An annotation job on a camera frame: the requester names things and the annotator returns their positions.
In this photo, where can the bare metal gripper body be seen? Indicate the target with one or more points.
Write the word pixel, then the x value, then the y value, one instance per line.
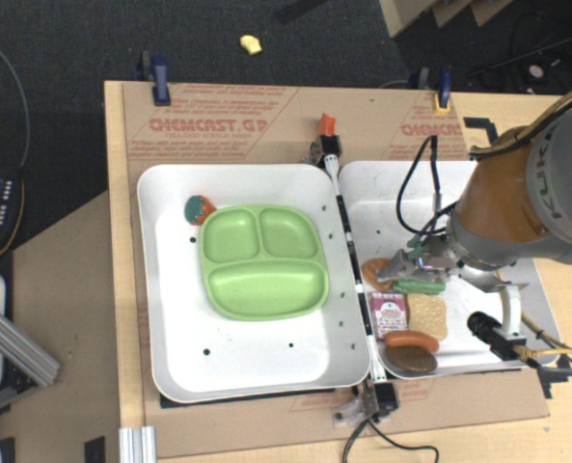
pixel 435 258

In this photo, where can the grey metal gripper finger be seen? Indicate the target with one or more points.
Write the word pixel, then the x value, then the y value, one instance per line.
pixel 395 267

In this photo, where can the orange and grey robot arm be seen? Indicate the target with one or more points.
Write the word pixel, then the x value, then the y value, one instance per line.
pixel 502 200

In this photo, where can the orange round biscuit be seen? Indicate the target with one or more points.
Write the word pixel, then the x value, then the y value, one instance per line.
pixel 370 270

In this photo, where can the green toy pea pod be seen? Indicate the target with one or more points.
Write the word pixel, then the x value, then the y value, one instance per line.
pixel 418 287

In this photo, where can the pink small carton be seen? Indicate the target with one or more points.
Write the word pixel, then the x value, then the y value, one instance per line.
pixel 388 314

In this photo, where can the tan toy bread slice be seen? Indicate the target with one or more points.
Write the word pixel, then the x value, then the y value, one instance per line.
pixel 427 315

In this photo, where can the thin black and white rod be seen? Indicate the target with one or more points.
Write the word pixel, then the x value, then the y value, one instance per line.
pixel 347 227

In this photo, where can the white plastic tray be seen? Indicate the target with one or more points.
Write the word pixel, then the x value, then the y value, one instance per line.
pixel 247 355
pixel 377 196

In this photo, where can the orange toy sausage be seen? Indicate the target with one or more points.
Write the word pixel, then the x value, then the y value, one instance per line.
pixel 411 340

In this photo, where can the brown round biscuit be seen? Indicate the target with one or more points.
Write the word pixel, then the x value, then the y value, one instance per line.
pixel 411 361

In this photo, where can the green divided plate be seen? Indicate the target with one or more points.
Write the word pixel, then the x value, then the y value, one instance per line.
pixel 264 268

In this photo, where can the brown cardboard board red print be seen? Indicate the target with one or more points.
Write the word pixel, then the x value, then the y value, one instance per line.
pixel 266 133

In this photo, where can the red and green toy strawberry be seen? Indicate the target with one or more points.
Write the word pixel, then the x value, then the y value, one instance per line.
pixel 196 209

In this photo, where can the yellow toy food piece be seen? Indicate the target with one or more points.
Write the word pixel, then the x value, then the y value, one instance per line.
pixel 251 45

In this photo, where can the black cylinder on white bracket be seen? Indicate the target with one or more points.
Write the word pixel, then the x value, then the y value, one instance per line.
pixel 495 333

